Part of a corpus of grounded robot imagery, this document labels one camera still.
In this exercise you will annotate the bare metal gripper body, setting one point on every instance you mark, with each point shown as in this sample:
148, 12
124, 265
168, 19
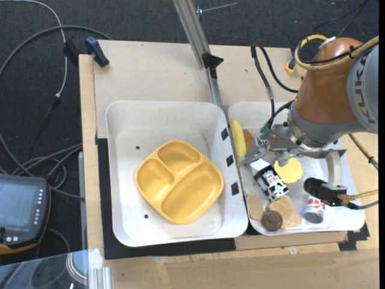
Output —
284, 140

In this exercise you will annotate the tan oval biscuit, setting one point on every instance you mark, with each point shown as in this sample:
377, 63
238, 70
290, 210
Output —
255, 207

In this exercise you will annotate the yellow banana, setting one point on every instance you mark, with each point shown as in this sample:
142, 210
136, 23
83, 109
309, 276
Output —
238, 137

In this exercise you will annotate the white plastic tray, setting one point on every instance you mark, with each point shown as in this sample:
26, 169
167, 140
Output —
303, 191
132, 122

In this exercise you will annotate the red and white can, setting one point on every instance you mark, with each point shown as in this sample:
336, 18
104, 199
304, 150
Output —
314, 209

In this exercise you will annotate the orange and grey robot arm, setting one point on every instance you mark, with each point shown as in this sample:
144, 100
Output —
326, 95

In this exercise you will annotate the cow print milk carton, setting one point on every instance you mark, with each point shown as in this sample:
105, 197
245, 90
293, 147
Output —
270, 181

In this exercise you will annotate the yellow round biscuit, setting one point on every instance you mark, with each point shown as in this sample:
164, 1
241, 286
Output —
291, 172

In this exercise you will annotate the tan bread slice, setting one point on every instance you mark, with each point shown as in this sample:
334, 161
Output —
287, 211

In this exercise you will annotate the black cylinder on white bracket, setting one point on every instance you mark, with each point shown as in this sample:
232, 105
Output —
322, 190

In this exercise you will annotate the brown doughnut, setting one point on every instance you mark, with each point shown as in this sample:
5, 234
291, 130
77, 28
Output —
272, 220

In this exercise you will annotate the yellow divided plate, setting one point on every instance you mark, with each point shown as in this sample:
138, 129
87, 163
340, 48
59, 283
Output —
180, 182

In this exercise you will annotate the brown toy bread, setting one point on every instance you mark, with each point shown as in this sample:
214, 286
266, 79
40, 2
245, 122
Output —
248, 138

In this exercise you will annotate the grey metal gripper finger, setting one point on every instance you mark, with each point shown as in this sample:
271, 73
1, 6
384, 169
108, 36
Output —
282, 159
255, 154

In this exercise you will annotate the pale wood board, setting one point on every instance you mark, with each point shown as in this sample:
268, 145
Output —
156, 74

